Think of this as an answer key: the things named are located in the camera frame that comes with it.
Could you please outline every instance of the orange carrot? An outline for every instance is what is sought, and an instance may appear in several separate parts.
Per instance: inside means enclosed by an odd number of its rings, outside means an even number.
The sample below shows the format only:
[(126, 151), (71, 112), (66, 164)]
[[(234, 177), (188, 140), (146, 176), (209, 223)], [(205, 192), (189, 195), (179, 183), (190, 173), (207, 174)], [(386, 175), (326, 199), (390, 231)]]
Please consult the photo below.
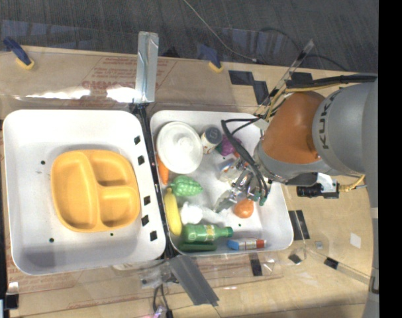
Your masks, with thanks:
[(170, 171), (164, 163), (161, 161), (160, 156), (156, 155), (156, 161), (158, 163), (158, 173), (160, 174), (161, 181), (164, 185), (168, 184), (168, 176), (170, 174)]

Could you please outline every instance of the yellow divided plate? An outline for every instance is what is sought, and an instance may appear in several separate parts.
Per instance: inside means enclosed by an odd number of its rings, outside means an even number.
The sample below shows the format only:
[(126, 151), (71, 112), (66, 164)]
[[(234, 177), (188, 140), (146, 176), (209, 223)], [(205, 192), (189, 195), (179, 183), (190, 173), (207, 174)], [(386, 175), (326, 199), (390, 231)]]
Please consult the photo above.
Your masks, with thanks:
[(77, 232), (99, 232), (131, 224), (140, 212), (130, 162), (108, 150), (59, 155), (51, 170), (52, 195), (61, 223)]

